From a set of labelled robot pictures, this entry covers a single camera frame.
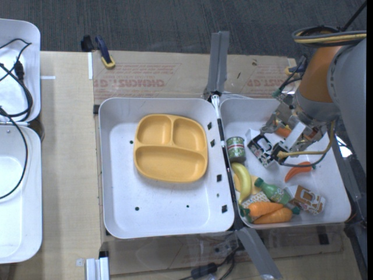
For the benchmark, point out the brown and white carton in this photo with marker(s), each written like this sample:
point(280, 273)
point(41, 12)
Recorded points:
point(307, 200)

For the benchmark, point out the yellow divided plate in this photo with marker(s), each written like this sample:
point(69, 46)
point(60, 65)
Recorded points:
point(170, 162)

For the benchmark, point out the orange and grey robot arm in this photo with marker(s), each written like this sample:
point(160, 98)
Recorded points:
point(349, 77)

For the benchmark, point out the curved orange carrot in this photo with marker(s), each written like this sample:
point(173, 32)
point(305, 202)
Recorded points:
point(294, 171)

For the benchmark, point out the white plastic tray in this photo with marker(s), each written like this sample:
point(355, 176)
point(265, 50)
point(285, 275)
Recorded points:
point(163, 209)
point(326, 191)

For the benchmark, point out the yellow banana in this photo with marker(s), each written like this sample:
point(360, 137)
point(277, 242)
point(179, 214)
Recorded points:
point(244, 179)

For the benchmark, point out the small green can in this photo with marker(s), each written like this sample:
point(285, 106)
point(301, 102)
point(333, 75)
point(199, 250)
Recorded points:
point(235, 150)

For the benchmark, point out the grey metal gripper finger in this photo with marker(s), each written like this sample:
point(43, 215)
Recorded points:
point(269, 125)

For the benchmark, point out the white orange patterned packet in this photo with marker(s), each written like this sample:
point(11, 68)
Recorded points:
point(258, 198)

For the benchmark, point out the green bottle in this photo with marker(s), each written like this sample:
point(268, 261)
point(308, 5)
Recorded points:
point(274, 192)

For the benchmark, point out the brown cardboard board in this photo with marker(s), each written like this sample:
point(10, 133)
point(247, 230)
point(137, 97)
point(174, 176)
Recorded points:
point(175, 77)

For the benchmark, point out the white and black carton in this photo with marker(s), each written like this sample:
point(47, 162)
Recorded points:
point(260, 150)

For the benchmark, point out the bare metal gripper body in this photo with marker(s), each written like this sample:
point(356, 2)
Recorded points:
point(287, 111)

